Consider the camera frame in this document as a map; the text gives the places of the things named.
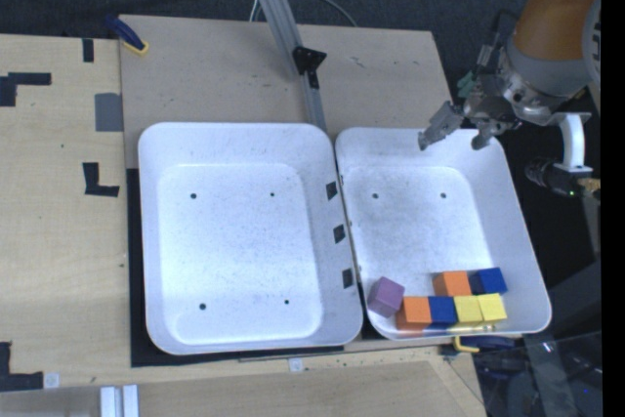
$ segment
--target yellow clamp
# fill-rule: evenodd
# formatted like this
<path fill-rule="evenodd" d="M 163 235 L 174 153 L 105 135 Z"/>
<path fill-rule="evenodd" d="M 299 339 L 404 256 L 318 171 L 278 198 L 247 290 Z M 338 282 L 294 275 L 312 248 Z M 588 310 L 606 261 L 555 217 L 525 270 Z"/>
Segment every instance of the yellow clamp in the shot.
<path fill-rule="evenodd" d="M 149 44 L 145 40 L 142 40 L 142 42 L 144 43 L 144 47 L 141 50 L 137 49 L 135 46 L 129 44 L 128 42 L 124 42 L 124 47 L 129 51 L 135 53 L 136 55 L 143 56 L 147 53 L 147 50 L 149 49 Z"/>
<path fill-rule="evenodd" d="M 474 348 L 473 346 L 463 346 L 460 343 L 460 336 L 453 338 L 453 347 L 460 353 L 479 353 L 479 348 Z"/>

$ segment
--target wooden table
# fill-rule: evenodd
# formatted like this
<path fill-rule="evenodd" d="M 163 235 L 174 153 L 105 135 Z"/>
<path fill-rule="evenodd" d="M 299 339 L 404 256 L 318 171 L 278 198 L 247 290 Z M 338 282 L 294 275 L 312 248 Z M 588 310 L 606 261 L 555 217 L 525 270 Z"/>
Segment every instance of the wooden table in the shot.
<path fill-rule="evenodd" d="M 243 37 L 248 51 L 271 47 L 271 34 L 262 23 L 203 23 L 219 28 L 214 33 L 222 42 L 226 33 L 235 39 Z M 311 47 L 330 55 L 319 76 L 331 127 L 374 125 L 379 116 L 390 118 L 375 125 L 425 127 L 440 103 L 448 99 L 429 32 L 327 26 L 301 29 L 304 39 L 312 41 Z M 261 46 L 250 45 L 250 40 L 260 41 Z M 375 46 L 377 56 L 370 52 Z M 434 405 L 439 415 L 444 408 L 449 409 L 449 415 L 462 415 L 453 413 L 461 408 L 464 415 L 483 416 L 470 357 L 461 354 L 451 366 L 436 346 L 420 347 L 424 343 L 419 342 L 356 339 L 341 354 L 303 358 L 305 371 L 297 374 L 289 372 L 285 358 L 131 368 L 125 187 L 128 154 L 124 154 L 122 132 L 98 132 L 95 127 L 95 95 L 119 94 L 122 89 L 121 61 L 130 54 L 121 51 L 120 56 L 117 41 L 95 40 L 95 59 L 85 63 L 81 39 L 0 36 L 0 76 L 50 72 L 53 77 L 50 86 L 19 85 L 16 106 L 0 107 L 0 341 L 13 342 L 12 372 L 56 373 L 62 388 L 139 384 L 142 406 L 170 410 L 181 401 L 177 397 L 206 392 L 217 397 L 228 387 L 259 395 L 286 385 L 293 393 L 280 396 L 279 401 L 287 407 L 319 397 L 317 406 L 310 408 L 349 407 L 351 401 L 354 408 L 360 408 L 359 415 L 376 415 L 367 385 L 382 381 L 386 388 L 383 401 L 405 396 L 398 404 L 416 404 L 416 398 Z M 362 54 L 368 55 L 366 63 Z M 409 69 L 404 67 L 408 62 Z M 272 65 L 270 61 L 270 70 L 255 73 L 258 89 L 275 85 Z M 354 72 L 367 66 L 368 72 Z M 214 71 L 225 78 L 229 74 L 223 67 Z M 355 84 L 360 94 L 352 94 Z M 395 92 L 407 94 L 399 100 L 391 94 L 385 97 L 393 87 Z M 367 101 L 371 93 L 386 106 L 398 102 L 410 105 L 372 114 L 372 104 Z M 361 119 L 340 104 L 350 95 L 354 105 L 366 108 Z M 143 117 L 143 122 L 133 127 L 145 125 Z M 98 162 L 100 183 L 120 186 L 119 195 L 86 195 L 84 162 Z M 325 392 L 334 399 L 326 401 L 321 395 Z M 241 408 L 253 406 L 252 400 L 241 404 Z"/>

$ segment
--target white bracket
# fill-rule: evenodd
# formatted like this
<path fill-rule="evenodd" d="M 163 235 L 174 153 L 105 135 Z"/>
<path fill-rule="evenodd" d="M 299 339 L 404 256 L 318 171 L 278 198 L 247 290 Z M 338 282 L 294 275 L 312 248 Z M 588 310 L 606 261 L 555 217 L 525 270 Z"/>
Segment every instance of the white bracket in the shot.
<path fill-rule="evenodd" d="M 46 372 L 43 376 L 43 388 L 45 390 L 55 389 L 61 385 L 61 374 L 57 372 Z"/>
<path fill-rule="evenodd" d="M 137 385 L 100 389 L 101 417 L 139 417 L 139 389 Z"/>
<path fill-rule="evenodd" d="M 303 372 L 304 361 L 301 358 L 289 358 L 289 370 L 291 372 Z"/>
<path fill-rule="evenodd" d="M 550 120 L 551 125 L 560 126 L 564 141 L 564 155 L 562 163 L 555 167 L 566 172 L 593 172 L 592 167 L 584 165 L 586 156 L 586 137 L 584 122 L 590 118 L 590 113 L 555 113 Z"/>

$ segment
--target black clamp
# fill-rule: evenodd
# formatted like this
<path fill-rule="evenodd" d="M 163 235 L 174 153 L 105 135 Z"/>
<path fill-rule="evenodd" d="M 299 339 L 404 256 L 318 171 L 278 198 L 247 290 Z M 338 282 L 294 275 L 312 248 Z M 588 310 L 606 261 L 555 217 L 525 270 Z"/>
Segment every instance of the black clamp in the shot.
<path fill-rule="evenodd" d="M 293 60 L 297 66 L 300 75 L 307 73 L 309 76 L 309 85 L 312 89 L 319 88 L 319 80 L 316 77 L 316 69 L 323 63 L 327 54 L 307 49 L 306 47 L 296 47 L 293 50 Z"/>

